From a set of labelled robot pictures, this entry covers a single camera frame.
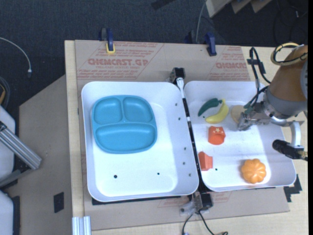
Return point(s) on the white plastic tray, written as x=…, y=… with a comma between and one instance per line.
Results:
x=244, y=146
x=137, y=175

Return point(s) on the yellow banana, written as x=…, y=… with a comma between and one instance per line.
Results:
x=220, y=114

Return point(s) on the black cylinder on white bracket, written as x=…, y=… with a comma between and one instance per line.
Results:
x=286, y=148

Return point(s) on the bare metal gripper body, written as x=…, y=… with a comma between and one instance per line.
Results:
x=262, y=119

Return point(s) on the thin black and white rod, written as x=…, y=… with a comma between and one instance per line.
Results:
x=188, y=117

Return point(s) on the orange block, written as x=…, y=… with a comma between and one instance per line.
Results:
x=205, y=161

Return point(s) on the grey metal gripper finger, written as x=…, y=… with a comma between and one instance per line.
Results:
x=242, y=126
x=245, y=117

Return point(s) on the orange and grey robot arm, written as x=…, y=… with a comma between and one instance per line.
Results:
x=289, y=82

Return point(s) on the orange pumpkin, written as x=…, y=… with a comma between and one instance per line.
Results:
x=253, y=171

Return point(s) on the pale yellow round biscuit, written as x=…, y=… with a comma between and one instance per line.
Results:
x=236, y=112

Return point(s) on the green chili pepper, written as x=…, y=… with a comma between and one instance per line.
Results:
x=207, y=105

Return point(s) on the brown cardboard board red print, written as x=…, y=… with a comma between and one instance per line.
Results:
x=146, y=60

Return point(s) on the blue divided plate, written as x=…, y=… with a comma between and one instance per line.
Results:
x=124, y=131

